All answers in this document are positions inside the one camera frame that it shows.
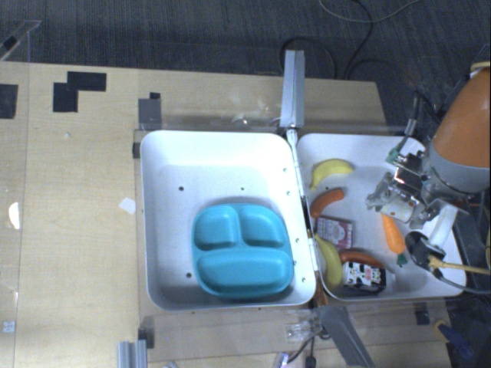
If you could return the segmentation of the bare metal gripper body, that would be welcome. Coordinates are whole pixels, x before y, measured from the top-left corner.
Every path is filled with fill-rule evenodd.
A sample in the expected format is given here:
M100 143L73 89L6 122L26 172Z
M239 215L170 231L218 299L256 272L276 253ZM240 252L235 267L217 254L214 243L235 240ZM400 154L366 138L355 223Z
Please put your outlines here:
M420 150L399 155L394 165L397 167L393 177L394 191L402 203L431 206L436 200L437 175L427 153Z

